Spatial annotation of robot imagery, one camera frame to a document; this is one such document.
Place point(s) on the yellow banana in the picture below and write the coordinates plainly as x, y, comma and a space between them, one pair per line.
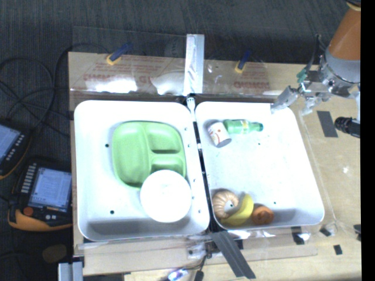
244, 211

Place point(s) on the brown cardboard board red print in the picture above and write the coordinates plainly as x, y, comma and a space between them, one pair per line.
140, 257

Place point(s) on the orange carrot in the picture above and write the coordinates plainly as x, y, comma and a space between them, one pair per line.
262, 215

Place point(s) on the white plastic tray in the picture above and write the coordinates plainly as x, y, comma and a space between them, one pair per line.
272, 174
96, 186

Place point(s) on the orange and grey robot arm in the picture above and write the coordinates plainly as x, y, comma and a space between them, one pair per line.
347, 34

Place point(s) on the tan toy croissant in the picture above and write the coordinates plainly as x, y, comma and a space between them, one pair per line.
220, 201

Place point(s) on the green divided plate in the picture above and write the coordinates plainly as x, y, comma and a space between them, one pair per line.
132, 151

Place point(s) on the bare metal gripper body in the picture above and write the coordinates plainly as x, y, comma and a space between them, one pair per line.
328, 87

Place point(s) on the white can with red print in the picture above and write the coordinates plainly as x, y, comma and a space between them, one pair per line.
219, 134

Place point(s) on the green plastic bottle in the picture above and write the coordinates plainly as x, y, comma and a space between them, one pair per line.
238, 126

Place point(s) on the black cylinder on white bracket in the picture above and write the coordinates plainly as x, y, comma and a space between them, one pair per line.
348, 125

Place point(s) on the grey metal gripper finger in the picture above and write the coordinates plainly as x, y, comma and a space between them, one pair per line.
311, 102
283, 99

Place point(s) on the white bowl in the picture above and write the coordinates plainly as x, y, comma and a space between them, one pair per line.
165, 196

